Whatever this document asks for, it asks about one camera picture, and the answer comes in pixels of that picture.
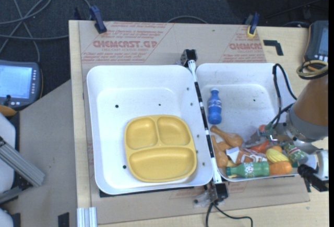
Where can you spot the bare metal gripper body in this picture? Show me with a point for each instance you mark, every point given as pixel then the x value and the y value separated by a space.
pixel 283 132

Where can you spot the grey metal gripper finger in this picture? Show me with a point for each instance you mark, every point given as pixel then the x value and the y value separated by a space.
pixel 254 138
pixel 272 138

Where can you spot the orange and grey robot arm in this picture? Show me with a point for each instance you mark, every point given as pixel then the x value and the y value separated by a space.
pixel 310 100

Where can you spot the orange toy carrot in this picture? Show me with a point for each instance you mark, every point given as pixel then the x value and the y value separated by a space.
pixel 259 146

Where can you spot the small orange round toy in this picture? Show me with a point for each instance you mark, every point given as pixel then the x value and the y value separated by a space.
pixel 277 148

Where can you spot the yellow toy corn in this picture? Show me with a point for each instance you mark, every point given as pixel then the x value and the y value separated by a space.
pixel 277 156

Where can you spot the orange and white carton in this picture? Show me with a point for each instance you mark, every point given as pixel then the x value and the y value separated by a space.
pixel 242 156

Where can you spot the brown toy chicken drumstick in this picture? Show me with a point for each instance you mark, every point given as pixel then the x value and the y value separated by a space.
pixel 231 137
pixel 220 156

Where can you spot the green and red packet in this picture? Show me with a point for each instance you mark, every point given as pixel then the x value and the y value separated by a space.
pixel 294 153

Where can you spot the green plastic bottle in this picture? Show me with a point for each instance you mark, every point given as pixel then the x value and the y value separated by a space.
pixel 250 169

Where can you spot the blue plastic bottle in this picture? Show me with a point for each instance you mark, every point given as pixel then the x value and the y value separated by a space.
pixel 214 107

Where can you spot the white plastic tray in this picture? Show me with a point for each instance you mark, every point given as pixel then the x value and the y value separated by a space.
pixel 242 79
pixel 146 85

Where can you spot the thin black and white rod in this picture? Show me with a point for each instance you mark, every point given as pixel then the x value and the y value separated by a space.
pixel 200 100

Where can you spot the yellow divided plate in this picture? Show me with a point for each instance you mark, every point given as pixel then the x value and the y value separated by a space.
pixel 159 150

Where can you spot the brown cardboard board red print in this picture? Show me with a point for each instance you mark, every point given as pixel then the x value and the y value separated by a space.
pixel 156 43

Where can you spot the black cylinder on white bracket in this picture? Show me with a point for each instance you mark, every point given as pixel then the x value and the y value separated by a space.
pixel 317 171

